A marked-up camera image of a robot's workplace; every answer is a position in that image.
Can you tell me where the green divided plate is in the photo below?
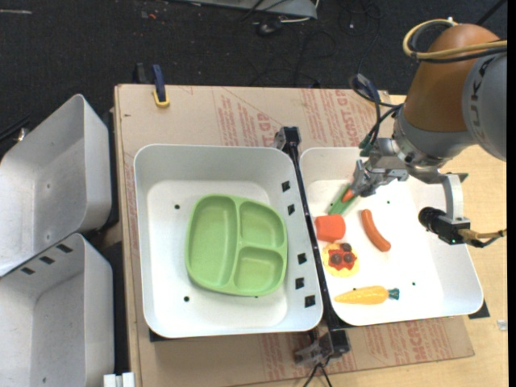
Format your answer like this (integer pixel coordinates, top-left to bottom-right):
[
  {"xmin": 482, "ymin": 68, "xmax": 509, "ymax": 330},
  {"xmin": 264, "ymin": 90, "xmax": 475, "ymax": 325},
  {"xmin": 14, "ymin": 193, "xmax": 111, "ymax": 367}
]
[{"xmin": 184, "ymin": 193, "xmax": 289, "ymax": 298}]

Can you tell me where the yellow carrot with green top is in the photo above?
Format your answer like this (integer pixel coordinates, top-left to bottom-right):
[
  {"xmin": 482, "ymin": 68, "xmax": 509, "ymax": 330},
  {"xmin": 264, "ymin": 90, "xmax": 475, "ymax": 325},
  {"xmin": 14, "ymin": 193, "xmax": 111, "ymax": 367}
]
[{"xmin": 334, "ymin": 285, "xmax": 402, "ymax": 306}]

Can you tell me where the black cylinder on white bracket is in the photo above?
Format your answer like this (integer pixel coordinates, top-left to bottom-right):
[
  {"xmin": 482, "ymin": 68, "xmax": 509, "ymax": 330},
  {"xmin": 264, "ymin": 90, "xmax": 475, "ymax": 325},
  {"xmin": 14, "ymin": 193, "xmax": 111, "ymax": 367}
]
[{"xmin": 418, "ymin": 171, "xmax": 472, "ymax": 247}]

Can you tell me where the thin black rod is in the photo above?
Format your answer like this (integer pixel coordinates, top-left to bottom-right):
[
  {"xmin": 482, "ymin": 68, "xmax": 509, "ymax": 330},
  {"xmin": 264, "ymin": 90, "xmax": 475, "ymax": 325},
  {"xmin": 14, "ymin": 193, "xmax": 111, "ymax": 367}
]
[{"xmin": 288, "ymin": 142, "xmax": 338, "ymax": 331}]

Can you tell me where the orange carrot with green stalk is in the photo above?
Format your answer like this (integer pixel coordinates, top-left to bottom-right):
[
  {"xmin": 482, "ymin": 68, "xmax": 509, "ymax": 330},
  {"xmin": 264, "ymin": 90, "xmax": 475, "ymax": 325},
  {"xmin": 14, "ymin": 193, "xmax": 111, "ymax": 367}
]
[{"xmin": 327, "ymin": 185, "xmax": 363, "ymax": 218}]

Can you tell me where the black block with thin wires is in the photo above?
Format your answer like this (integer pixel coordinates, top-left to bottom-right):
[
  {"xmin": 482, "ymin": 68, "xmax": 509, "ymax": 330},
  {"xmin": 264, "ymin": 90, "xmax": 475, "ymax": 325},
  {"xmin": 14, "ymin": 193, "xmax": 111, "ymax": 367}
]
[
  {"xmin": 274, "ymin": 126, "xmax": 303, "ymax": 153},
  {"xmin": 293, "ymin": 328, "xmax": 352, "ymax": 368}
]

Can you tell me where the orange rounded block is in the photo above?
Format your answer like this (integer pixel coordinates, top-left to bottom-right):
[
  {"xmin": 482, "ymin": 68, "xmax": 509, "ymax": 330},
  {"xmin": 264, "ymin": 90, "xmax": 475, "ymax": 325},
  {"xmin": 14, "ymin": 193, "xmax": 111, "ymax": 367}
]
[{"xmin": 314, "ymin": 214, "xmax": 347, "ymax": 243}]

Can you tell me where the yellow pizza slice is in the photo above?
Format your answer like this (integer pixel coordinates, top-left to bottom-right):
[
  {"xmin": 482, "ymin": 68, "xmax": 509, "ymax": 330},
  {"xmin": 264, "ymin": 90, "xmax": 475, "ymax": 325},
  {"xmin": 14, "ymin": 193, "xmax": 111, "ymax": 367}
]
[{"xmin": 321, "ymin": 241, "xmax": 360, "ymax": 279}]

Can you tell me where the orange sausage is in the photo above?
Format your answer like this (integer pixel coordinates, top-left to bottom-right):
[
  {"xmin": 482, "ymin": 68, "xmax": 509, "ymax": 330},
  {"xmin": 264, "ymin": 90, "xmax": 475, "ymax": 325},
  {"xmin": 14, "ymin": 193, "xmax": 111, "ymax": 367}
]
[{"xmin": 360, "ymin": 208, "xmax": 393, "ymax": 253}]

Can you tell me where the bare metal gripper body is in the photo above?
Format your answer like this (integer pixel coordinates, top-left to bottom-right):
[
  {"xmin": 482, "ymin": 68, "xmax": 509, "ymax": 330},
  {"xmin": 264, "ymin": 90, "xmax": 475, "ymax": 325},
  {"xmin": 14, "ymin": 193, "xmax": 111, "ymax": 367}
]
[{"xmin": 361, "ymin": 137, "xmax": 410, "ymax": 185}]

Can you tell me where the brown cardboard board red print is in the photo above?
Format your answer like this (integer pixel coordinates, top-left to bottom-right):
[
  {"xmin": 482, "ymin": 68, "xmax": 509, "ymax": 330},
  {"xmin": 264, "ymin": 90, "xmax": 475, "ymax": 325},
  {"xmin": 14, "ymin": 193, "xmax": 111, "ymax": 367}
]
[{"xmin": 114, "ymin": 83, "xmax": 476, "ymax": 387}]

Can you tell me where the white plastic tray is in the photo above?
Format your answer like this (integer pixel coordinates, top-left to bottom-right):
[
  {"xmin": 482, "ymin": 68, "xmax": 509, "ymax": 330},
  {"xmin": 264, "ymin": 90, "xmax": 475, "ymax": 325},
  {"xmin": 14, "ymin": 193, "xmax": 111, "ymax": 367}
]
[
  {"xmin": 299, "ymin": 146, "xmax": 485, "ymax": 327},
  {"xmin": 0, "ymin": 232, "xmax": 116, "ymax": 387},
  {"xmin": 133, "ymin": 143, "xmax": 325, "ymax": 339},
  {"xmin": 0, "ymin": 93, "xmax": 114, "ymax": 278}
]

